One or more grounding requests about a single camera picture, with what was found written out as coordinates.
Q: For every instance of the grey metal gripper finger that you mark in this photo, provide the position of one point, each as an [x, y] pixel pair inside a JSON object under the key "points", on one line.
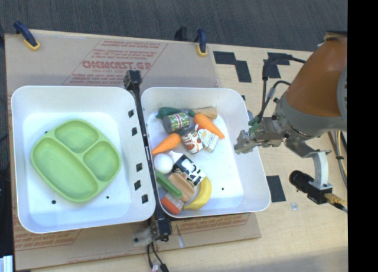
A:
{"points": [[242, 148], [244, 136]]}

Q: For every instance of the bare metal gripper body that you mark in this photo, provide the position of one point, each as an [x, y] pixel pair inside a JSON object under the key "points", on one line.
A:
{"points": [[270, 135]]}

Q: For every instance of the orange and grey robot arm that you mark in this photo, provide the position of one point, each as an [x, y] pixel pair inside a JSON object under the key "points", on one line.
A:
{"points": [[317, 88]]}

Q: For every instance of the white plastic tray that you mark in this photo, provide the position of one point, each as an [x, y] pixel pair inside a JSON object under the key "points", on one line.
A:
{"points": [[124, 206], [239, 176]]}

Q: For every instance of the yellow and white packet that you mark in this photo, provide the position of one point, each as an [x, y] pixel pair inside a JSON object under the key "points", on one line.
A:
{"points": [[209, 139]]}

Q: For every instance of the orange carrot with green top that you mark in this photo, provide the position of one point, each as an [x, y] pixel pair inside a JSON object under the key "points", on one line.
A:
{"points": [[208, 124]]}

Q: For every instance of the beige toy bread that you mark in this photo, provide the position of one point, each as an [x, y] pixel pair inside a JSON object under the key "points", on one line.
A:
{"points": [[208, 112]]}

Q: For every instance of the orange and white can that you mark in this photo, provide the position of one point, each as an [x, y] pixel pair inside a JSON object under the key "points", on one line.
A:
{"points": [[192, 144]]}

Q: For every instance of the black and white milk carton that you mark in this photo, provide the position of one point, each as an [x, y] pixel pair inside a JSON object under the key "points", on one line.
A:
{"points": [[189, 169]]}

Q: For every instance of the yellow banana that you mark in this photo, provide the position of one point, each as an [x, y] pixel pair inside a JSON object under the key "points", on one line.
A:
{"points": [[205, 192]]}

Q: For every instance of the green and red labelled can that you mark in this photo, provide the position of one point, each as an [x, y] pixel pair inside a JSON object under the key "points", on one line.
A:
{"points": [[176, 121]]}

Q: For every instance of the brown toy hot dog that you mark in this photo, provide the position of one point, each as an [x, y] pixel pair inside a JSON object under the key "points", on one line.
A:
{"points": [[184, 186]]}

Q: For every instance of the white egg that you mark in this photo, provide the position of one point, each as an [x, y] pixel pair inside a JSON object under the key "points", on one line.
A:
{"points": [[163, 163]]}

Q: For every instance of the dark green toy cucumber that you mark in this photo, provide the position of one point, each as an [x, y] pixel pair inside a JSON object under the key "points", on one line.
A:
{"points": [[166, 111]]}

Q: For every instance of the green pea pod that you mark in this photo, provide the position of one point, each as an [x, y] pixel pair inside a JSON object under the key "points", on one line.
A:
{"points": [[168, 184]]}

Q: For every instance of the thin black and white rod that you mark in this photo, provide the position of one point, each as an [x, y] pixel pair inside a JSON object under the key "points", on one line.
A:
{"points": [[146, 147]]}

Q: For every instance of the green divided plate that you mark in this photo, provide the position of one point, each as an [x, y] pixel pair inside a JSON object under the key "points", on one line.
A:
{"points": [[68, 167]]}

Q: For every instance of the brown cardboard board red print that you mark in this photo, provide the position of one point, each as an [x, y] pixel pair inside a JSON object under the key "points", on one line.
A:
{"points": [[74, 58]]}

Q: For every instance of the black cylinder on white bracket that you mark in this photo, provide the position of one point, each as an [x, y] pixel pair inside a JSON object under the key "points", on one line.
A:
{"points": [[320, 164]]}

